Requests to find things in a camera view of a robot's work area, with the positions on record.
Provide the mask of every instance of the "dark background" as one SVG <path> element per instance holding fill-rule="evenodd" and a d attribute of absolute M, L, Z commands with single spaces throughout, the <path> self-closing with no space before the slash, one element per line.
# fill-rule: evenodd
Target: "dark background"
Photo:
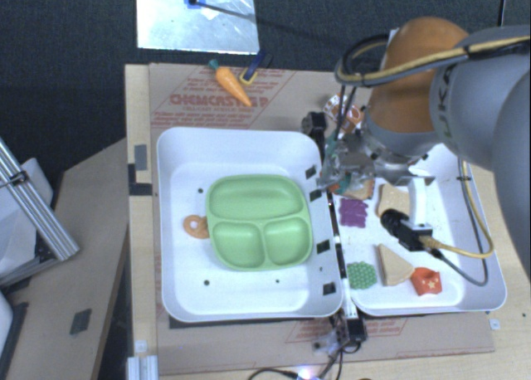
<path fill-rule="evenodd" d="M 529 23 L 508 0 L 506 24 Z M 407 20 L 445 17 L 469 32 L 494 26 L 499 0 L 255 0 L 273 67 L 331 71 L 354 41 Z M 125 136 L 124 65 L 206 63 L 208 54 L 136 46 L 135 0 L 0 0 L 0 137 L 50 181 Z M 249 56 L 221 56 L 244 66 Z"/>

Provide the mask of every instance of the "cardboard sheet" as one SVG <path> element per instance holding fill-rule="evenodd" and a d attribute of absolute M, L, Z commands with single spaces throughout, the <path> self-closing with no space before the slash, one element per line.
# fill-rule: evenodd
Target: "cardboard sheet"
<path fill-rule="evenodd" d="M 247 89 L 253 106 L 227 95 L 205 66 L 149 67 L 153 231 L 161 375 L 325 363 L 312 343 L 327 334 L 327 319 L 227 324 L 181 324 L 161 301 L 156 143 L 173 126 L 297 130 L 310 111 L 320 111 L 339 91 L 332 73 L 263 71 Z M 345 361 L 417 358 L 494 351 L 484 313 L 370 319 L 368 340 Z"/>

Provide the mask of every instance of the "green plate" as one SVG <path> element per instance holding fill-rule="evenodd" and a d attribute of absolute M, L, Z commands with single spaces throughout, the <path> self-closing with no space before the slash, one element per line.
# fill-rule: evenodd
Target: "green plate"
<path fill-rule="evenodd" d="M 274 270 L 312 251 L 306 199 L 280 175 L 218 179 L 207 193 L 208 232 L 217 257 L 235 270 Z"/>

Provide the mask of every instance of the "metal plate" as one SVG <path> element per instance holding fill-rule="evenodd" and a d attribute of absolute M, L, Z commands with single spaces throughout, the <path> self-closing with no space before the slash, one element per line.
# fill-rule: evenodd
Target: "metal plate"
<path fill-rule="evenodd" d="M 256 54 L 253 0 L 137 0 L 140 48 Z"/>

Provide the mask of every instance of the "orange carrot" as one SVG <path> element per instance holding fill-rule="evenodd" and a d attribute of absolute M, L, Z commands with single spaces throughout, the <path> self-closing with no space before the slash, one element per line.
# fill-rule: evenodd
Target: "orange carrot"
<path fill-rule="evenodd" d="M 220 67 L 217 60 L 210 60 L 208 65 L 216 71 L 216 79 L 219 85 L 244 105 L 251 107 L 251 100 L 249 100 L 238 79 L 232 74 L 231 69 Z"/>

